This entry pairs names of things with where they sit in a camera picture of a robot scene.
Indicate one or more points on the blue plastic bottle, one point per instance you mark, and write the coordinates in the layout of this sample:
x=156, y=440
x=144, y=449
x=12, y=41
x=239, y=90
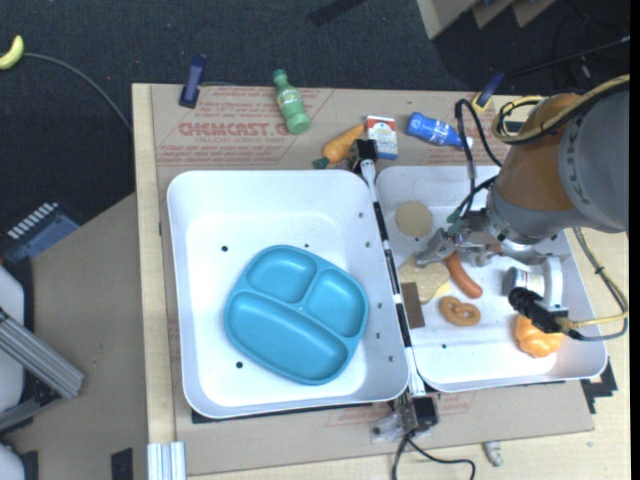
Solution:
x=432, y=129

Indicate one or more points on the tan bread slice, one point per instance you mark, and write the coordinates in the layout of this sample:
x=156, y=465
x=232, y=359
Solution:
x=425, y=280

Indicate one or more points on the thin black and white rod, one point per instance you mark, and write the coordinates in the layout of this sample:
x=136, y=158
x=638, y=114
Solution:
x=383, y=228

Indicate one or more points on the orange carrot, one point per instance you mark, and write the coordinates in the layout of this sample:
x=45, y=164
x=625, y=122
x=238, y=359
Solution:
x=342, y=143

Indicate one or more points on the orange croissant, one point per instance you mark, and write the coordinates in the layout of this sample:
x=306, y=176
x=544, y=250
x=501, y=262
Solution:
x=535, y=343

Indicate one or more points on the round tan biscuit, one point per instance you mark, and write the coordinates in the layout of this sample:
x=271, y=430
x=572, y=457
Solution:
x=414, y=218

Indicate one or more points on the brown pretzel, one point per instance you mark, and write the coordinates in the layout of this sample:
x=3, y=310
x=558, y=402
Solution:
x=460, y=312

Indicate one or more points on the small white can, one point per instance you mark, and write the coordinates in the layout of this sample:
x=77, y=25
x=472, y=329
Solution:
x=525, y=280

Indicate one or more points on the brown flat rectangle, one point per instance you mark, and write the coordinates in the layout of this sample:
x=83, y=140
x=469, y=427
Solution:
x=413, y=305

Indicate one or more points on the orange sausage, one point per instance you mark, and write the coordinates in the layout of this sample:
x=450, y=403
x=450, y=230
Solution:
x=465, y=280

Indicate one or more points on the black cylinder on white bracket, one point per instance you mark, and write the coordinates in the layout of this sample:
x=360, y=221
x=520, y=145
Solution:
x=537, y=310

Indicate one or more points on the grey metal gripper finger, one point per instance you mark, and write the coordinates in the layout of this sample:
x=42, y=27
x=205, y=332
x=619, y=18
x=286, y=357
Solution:
x=481, y=258
x=432, y=250

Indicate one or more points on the yellow banana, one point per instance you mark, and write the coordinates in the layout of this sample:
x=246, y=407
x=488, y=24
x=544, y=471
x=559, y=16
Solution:
x=12, y=54

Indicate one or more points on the blue divided plate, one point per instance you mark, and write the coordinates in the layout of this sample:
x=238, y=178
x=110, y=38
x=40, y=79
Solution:
x=295, y=318

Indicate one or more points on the white plastic tray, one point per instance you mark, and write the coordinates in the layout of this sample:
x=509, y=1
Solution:
x=480, y=353
x=210, y=318

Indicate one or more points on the white and orange carton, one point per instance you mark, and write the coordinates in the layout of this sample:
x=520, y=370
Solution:
x=382, y=135

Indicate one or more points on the green plastic bottle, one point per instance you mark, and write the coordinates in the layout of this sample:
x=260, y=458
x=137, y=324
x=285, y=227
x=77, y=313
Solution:
x=291, y=103

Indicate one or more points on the brown cardboard board red print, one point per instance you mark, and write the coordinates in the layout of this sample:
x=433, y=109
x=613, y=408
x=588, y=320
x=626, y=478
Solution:
x=240, y=123

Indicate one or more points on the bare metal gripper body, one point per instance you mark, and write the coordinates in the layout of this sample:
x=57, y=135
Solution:
x=515, y=248

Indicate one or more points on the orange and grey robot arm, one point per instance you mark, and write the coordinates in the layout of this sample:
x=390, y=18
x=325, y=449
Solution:
x=540, y=178

